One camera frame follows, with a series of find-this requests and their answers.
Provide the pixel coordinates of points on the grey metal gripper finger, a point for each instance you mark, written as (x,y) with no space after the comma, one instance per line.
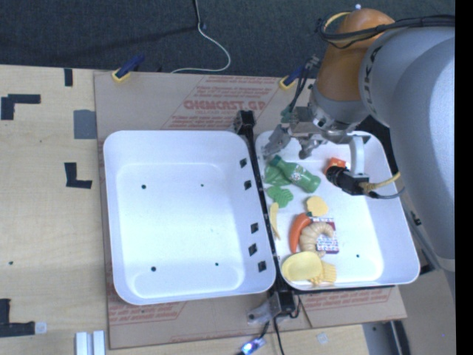
(277,141)
(309,147)

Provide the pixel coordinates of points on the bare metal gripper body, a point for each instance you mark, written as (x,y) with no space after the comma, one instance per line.
(308,124)

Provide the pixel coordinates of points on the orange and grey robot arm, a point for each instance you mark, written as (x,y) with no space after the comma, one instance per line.
(410,98)

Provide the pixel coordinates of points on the green plastic bottle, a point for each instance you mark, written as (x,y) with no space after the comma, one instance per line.
(297,174)

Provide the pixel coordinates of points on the orange cube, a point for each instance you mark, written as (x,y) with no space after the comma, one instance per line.
(337,162)

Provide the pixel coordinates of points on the green toy broccoli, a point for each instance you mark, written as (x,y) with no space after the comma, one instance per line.
(281,195)

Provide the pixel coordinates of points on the yellow toy biscuit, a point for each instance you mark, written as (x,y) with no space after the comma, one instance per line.
(318,205)

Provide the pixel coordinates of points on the brown cardboard board red print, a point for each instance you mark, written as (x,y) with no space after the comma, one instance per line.
(221,98)

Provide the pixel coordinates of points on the yellow toy banana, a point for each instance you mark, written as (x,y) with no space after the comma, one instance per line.
(274,216)

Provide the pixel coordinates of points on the orange toy carrot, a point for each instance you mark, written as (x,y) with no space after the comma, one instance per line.
(296,229)

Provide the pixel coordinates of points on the beige toy croissant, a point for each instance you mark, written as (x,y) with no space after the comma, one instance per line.
(313,235)

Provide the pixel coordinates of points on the white plastic tray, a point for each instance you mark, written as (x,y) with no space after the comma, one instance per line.
(362,228)
(177,216)

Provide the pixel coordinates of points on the red and white carton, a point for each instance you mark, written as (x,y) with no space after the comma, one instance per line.
(330,243)

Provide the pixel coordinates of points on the yellow bowl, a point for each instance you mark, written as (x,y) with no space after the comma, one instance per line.
(299,266)

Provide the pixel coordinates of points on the yellow toy corn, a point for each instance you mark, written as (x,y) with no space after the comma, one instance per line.
(328,272)

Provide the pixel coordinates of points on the black cylinder on white bracket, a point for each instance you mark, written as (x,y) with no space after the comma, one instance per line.
(349,181)

